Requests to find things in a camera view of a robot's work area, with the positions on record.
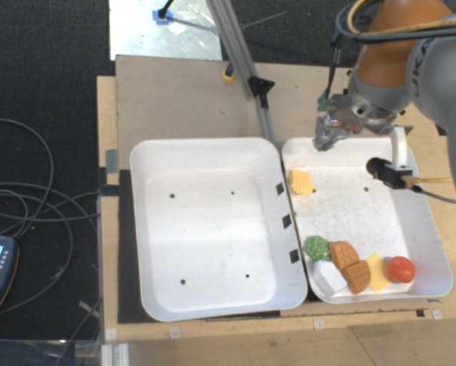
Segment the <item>toy tomato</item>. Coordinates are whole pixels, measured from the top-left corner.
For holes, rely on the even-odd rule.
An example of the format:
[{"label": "toy tomato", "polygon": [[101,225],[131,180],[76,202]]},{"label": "toy tomato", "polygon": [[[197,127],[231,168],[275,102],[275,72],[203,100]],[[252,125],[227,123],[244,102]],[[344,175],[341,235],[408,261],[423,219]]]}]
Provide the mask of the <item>toy tomato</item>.
[{"label": "toy tomato", "polygon": [[414,279],[416,269],[408,258],[395,256],[387,263],[387,273],[393,281],[408,284]]}]

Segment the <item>bread slice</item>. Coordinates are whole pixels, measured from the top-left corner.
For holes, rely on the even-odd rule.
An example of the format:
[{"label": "bread slice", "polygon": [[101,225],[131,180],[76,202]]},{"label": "bread slice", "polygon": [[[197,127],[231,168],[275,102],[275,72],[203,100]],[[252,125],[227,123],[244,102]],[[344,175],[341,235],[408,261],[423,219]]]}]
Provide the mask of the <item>bread slice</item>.
[{"label": "bread slice", "polygon": [[346,241],[331,242],[329,244],[329,251],[332,256],[333,264],[339,270],[360,261],[355,248]]},{"label": "bread slice", "polygon": [[347,281],[352,294],[359,294],[371,283],[371,270],[365,260],[348,265],[340,272]]}]

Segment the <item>yellow cheese cube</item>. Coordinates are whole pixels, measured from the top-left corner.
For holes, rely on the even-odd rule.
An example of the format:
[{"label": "yellow cheese cube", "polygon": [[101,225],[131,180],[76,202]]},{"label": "yellow cheese cube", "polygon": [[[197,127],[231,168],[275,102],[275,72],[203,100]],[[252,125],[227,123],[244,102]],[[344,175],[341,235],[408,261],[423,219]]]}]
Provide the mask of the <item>yellow cheese cube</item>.
[{"label": "yellow cheese cube", "polygon": [[289,187],[296,194],[311,194],[314,191],[310,174],[297,169],[289,171]]},{"label": "yellow cheese cube", "polygon": [[371,283],[369,286],[375,293],[380,293],[391,283],[391,279],[387,273],[387,266],[377,253],[374,253],[366,260],[371,270]]}]

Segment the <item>broccoli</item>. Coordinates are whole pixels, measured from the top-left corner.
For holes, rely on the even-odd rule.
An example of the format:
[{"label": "broccoli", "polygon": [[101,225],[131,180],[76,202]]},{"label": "broccoli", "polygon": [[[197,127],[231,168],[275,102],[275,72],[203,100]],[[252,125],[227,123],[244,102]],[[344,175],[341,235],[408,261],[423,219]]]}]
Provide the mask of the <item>broccoli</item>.
[{"label": "broccoli", "polygon": [[304,243],[303,249],[312,260],[324,259],[329,262],[332,258],[328,245],[328,241],[321,236],[309,236]]}]

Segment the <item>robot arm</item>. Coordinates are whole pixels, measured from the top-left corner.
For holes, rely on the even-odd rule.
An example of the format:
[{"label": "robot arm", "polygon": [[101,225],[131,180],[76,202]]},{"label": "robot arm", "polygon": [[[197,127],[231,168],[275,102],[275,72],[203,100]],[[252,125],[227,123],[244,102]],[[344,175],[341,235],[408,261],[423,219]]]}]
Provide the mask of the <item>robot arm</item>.
[{"label": "robot arm", "polygon": [[[456,19],[456,14],[440,0],[384,0],[370,32],[441,19]],[[348,90],[333,95],[326,115],[317,118],[313,144],[328,150],[363,128],[389,134],[391,123],[410,102],[447,131],[456,186],[456,36],[365,45]]]}]

